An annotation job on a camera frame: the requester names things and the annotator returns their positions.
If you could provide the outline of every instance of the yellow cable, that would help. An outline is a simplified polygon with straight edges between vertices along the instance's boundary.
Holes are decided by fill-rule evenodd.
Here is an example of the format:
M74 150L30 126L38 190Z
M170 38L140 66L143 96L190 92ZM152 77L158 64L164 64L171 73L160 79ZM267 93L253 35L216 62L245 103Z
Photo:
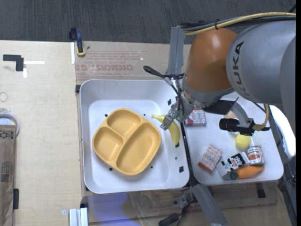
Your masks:
M203 33L203 32L207 32L213 29L219 29L219 28L223 28L225 26L229 26L232 24L237 24L239 22L243 22L249 19L253 19L253 18L259 18L259 17L269 17L269 16L296 16L295 13L285 13L285 12L268 12L268 13L257 13L257 14L252 14L252 15L247 15L247 16L243 16L243 17L239 17L233 20L229 20L227 22L221 23L221 24L217 24L216 26L210 26L207 28L203 28L200 30L196 30L196 31L186 31L185 34L186 35L195 35L195 34L199 34L199 33Z
M265 120L264 123L261 125L253 125L252 129L256 130L256 131L261 131L263 128L265 128L268 119L269 119L269 105L264 104L264 108L265 108Z

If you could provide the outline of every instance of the white container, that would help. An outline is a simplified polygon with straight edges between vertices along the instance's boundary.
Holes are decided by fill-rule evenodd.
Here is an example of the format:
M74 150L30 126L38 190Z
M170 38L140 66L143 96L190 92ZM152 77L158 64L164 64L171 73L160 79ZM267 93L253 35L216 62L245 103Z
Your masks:
M264 121L265 113L253 102L240 97L238 93L233 92L223 96L222 99L236 100L237 98L239 98L238 103L246 111L248 117L253 118L256 124L261 124ZM193 174L199 183L214 186L247 182L276 181L282 177L284 168L271 130L256 131L251 137L252 140L250 146L261 145L264 156L264 170L258 175L246 179L231 180L228 178L225 180L216 169L212 173L208 173L200 168L198 166L199 158L209 144L222 151L221 161L241 152L235 145L237 133L228 132L219 128L219 121L223 116L206 112L205 114L207 120L206 126L185 128L190 149Z
M169 131L161 129L161 123L151 118L151 114L166 114L169 100L175 102L175 92L163 80L89 80L81 85L84 181L90 191L106 194L181 188L187 184L189 171L182 136L176 147ZM92 147L92 137L106 115L120 108L144 116L161 132L158 152L149 166L135 176L110 170Z

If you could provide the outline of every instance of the toy carrot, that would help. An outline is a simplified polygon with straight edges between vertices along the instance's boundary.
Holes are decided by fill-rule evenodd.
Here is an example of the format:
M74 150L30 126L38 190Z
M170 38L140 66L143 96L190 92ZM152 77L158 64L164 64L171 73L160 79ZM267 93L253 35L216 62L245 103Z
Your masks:
M235 170L235 172L230 174L232 180L235 179L245 179L253 176L254 174L262 171L264 166L244 166Z

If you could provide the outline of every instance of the white tape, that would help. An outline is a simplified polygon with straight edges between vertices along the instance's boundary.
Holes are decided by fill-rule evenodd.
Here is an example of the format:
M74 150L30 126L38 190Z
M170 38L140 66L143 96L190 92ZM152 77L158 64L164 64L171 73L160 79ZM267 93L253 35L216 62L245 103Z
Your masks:
M23 68L23 78L24 79L27 78L27 68L26 67Z
M24 61L25 65L44 65L45 61Z
M75 64L75 47L74 42L71 43L71 64Z

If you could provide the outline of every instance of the black cable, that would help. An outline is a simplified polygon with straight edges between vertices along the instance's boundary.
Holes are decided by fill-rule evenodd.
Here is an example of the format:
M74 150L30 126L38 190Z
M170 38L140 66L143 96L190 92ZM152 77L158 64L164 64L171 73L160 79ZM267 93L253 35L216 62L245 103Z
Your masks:
M218 30L217 28L217 22L219 21L219 19L216 19L215 23L214 23L214 26L215 26L215 29Z
M177 88L178 88L178 91L179 91L179 94L180 94L180 97L178 98L178 100L179 100L179 104L181 104L181 107L182 107L182 115L184 116L185 115L184 102L183 102L182 97L181 97L181 88L180 88L179 81L178 81L177 77L175 77L175 83L177 85Z
M178 223L177 223L176 226L179 226L179 225L180 225L180 223L181 223L181 221L183 220L183 218L185 217L185 215L186 215L186 213L187 213L187 209L188 209L188 207L191 205L192 201L193 201L193 200L191 200L191 201L190 201L190 202L182 209L182 213L180 214L180 219L179 219L179 221L178 221Z
M296 9L296 3L293 5L293 7L288 11L289 13L292 13Z
M181 74L169 74L169 75L163 75L161 73L159 73L158 71L154 70L153 68L149 67L149 66L143 66L143 69L147 72L147 73L150 73L152 75L156 75L162 79L168 77L168 78L173 78L173 77L176 77L178 79L182 79L184 74L181 73Z
M149 67L149 66L143 66L143 69L147 72L147 73L150 73L150 74L153 74L153 75L156 75L162 79L168 77L168 78L174 78L175 81L176 81L176 85L177 85L177 89L174 87L173 84L171 84L171 87L174 89L175 93L177 94L178 96L178 111L181 110L180 106L182 107L182 115L185 115L185 110L184 110L184 102L181 98L181 89L180 89L180 86L179 86L179 79L182 79L184 74L179 74L179 75L162 75L161 73L159 73L158 71L154 70L153 68Z
M259 104L257 104L256 102L253 102L259 109L261 109L263 112L266 113L265 109L263 109Z
M242 21L242 22L231 24L231 25L228 25L228 26L225 26L225 27L262 24L262 23L266 23L266 22L283 21L283 20L296 20L296 17L295 16L259 17L259 18L252 18L252 19L249 19L249 20L245 20L245 21ZM217 25L219 23L217 21L214 21L214 22L201 22L201 23L183 23L183 24L180 24L180 27L185 29L185 28L193 28L193 27L203 26L203 25L207 25L207 24Z

